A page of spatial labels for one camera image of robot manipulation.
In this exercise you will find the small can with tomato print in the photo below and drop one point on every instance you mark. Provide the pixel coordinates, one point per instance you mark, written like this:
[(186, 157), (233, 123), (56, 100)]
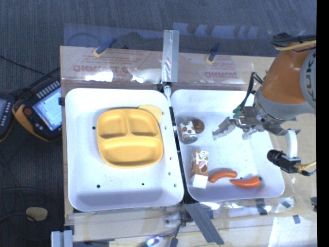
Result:
[(187, 132)]

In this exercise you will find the orange and white carton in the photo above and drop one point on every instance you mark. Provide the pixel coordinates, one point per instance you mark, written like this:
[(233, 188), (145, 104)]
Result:
[(199, 166)]

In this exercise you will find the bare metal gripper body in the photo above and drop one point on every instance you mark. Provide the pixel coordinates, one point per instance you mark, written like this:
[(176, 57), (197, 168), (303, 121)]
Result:
[(253, 120)]

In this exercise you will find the black cylinder on white bracket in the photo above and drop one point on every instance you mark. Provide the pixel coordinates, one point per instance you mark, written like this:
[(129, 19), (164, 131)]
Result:
[(282, 159)]

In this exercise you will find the pale yellow round biscuit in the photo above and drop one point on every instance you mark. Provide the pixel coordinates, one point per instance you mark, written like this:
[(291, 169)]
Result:
[(154, 110)]

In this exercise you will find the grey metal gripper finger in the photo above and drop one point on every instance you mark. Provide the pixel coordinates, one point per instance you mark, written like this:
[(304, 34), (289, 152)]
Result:
[(248, 134), (223, 128)]

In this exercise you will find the thin black and white rod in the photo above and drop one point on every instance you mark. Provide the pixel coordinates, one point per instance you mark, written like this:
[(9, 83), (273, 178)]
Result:
[(177, 140)]

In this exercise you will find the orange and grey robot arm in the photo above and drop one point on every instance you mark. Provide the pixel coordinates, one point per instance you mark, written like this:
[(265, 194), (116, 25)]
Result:
[(285, 81)]

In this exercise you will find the orange sausage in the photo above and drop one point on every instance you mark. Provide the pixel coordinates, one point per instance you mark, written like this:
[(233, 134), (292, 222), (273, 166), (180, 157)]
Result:
[(222, 175)]

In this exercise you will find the brown cardboard board, red print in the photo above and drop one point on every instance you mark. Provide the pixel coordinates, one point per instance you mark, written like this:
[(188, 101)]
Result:
[(108, 66)]

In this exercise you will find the yellow divided plate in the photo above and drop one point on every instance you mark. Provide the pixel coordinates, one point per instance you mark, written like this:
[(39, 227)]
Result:
[(129, 148)]

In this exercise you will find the white plastic tray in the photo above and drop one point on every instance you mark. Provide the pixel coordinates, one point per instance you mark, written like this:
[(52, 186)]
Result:
[(120, 186), (231, 153)]

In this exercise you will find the brown doughnut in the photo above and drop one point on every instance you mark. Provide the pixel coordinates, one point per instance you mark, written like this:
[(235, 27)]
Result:
[(199, 125)]

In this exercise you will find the orange carrot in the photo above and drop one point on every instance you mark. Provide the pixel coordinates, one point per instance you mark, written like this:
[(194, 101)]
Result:
[(246, 182)]

